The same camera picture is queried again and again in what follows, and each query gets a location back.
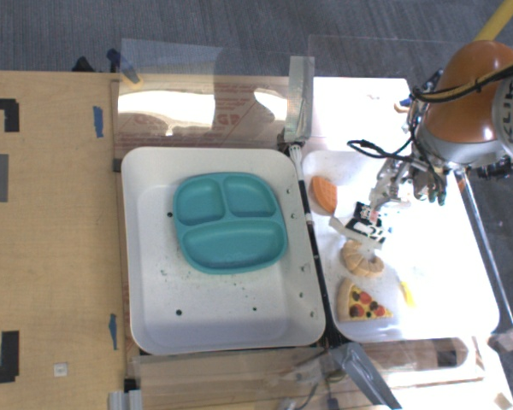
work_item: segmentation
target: blue mark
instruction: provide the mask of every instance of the blue mark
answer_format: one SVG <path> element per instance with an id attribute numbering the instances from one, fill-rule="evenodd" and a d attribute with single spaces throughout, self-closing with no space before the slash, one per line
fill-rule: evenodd
<path id="1" fill-rule="evenodd" d="M 110 336 L 112 337 L 112 344 L 114 345 L 114 351 L 117 351 L 118 350 L 118 340 L 117 340 L 118 326 L 116 325 L 116 315 L 113 313 L 110 315 L 109 330 L 110 330 Z"/>
<path id="2" fill-rule="evenodd" d="M 103 110 L 98 106 L 93 107 L 93 125 L 95 126 L 95 133 L 97 138 L 104 137 L 103 135 Z"/>

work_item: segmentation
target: black tape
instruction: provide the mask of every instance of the black tape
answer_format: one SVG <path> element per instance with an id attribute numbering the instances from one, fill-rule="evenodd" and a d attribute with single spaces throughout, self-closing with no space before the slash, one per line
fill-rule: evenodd
<path id="1" fill-rule="evenodd" d="M 2 331 L 0 383 L 13 383 L 19 375 L 19 332 Z"/>
<path id="2" fill-rule="evenodd" d="M 0 99 L 0 109 L 3 110 L 4 132 L 19 131 L 19 103 L 15 99 Z"/>

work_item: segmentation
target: teal plate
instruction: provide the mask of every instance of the teal plate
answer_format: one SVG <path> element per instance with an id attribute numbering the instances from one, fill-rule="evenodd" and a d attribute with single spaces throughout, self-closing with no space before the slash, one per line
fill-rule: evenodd
<path id="1" fill-rule="evenodd" d="M 174 193 L 174 225 L 186 260 L 213 274 L 251 272 L 286 251 L 280 206 L 269 185 L 249 173 L 210 173 Z"/>

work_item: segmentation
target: yellow cable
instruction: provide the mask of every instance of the yellow cable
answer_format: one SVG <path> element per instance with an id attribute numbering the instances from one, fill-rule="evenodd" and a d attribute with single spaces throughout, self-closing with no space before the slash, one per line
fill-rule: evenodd
<path id="1" fill-rule="evenodd" d="M 513 0 L 504 0 L 486 22 L 474 41 L 494 40 L 513 16 Z"/>

